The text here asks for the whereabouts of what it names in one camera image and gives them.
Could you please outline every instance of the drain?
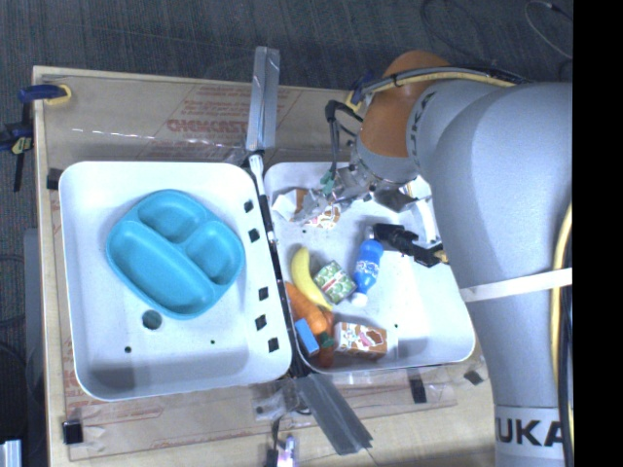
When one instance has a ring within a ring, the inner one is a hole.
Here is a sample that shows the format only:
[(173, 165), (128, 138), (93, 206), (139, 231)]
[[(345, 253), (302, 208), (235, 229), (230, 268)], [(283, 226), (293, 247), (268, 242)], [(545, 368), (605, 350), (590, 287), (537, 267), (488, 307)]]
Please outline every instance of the drain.
[(155, 331), (163, 325), (163, 316), (157, 311), (149, 309), (143, 313), (143, 327), (150, 331)]

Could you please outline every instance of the banana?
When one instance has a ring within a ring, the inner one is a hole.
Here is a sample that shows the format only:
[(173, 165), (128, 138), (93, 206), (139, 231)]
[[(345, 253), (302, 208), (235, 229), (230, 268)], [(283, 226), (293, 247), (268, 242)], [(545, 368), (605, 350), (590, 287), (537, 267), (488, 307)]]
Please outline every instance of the banana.
[(307, 299), (329, 311), (333, 310), (333, 305), (327, 302), (320, 288), (313, 282), (310, 273), (310, 250), (307, 247), (301, 247), (294, 253), (290, 262), (290, 273), (292, 282)]

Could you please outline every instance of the robotic arm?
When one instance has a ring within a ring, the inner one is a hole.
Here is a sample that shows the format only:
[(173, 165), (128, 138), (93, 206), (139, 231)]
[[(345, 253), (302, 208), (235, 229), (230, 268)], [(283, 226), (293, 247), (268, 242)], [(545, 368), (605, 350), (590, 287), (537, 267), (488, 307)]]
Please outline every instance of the robotic arm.
[(416, 177), (429, 184), (489, 369), (496, 465), (572, 465), (572, 322), (570, 305), (561, 307), (570, 289), (571, 84), (499, 79), (420, 51), (398, 57), (384, 78), (348, 178), (375, 198)]

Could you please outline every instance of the blue divided plate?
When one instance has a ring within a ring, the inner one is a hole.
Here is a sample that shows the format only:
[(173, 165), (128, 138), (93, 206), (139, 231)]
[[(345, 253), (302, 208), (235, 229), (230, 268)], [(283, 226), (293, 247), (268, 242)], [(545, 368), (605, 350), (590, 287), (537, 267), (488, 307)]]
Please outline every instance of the blue divided plate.
[(232, 229), (175, 190), (150, 194), (117, 222), (106, 256), (134, 293), (177, 319), (213, 307), (244, 265), (244, 247)]

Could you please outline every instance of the white tape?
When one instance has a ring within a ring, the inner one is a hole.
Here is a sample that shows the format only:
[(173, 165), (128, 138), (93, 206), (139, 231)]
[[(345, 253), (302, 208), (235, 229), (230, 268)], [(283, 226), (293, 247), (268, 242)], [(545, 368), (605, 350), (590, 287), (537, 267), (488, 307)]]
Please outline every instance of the white tape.
[(511, 278), (491, 284), (477, 285), (460, 289), (460, 295), (466, 303), (486, 301), (506, 296), (517, 296), (528, 292), (545, 291), (555, 287), (564, 287), (573, 283), (573, 272), (568, 269), (553, 269), (545, 273)]

